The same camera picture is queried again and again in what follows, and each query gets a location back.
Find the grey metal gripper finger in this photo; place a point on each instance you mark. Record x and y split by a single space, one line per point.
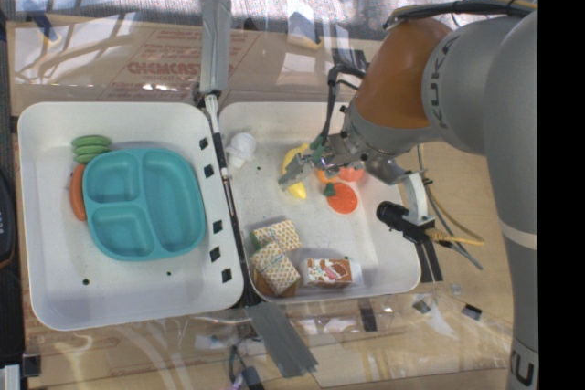
305 160
290 177

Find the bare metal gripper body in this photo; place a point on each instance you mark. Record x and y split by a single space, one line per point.
343 150

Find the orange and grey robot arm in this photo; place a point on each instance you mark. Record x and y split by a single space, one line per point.
461 82

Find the yellow banana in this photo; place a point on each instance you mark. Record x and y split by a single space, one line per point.
299 191

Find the small orange pumpkin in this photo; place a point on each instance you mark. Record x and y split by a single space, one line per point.
351 174

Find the orange round slice green leaf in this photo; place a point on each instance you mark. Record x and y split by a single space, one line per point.
343 198

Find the white lumpy toy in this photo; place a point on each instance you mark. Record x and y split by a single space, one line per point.
241 149

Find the white plastic tray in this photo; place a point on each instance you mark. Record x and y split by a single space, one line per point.
320 237
55 242

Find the white and brown printed carton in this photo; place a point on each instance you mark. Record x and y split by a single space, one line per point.
330 273

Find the teal divided plate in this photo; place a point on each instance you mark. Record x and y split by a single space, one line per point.
146 205

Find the brown cardboard board red print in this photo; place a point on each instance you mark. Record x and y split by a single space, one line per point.
151 64

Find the green pea pod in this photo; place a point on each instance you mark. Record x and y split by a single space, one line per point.
91 147

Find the orange carrot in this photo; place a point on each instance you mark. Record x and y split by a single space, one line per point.
77 196

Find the black cylinder on white bracket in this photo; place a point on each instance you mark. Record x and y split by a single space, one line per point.
402 217

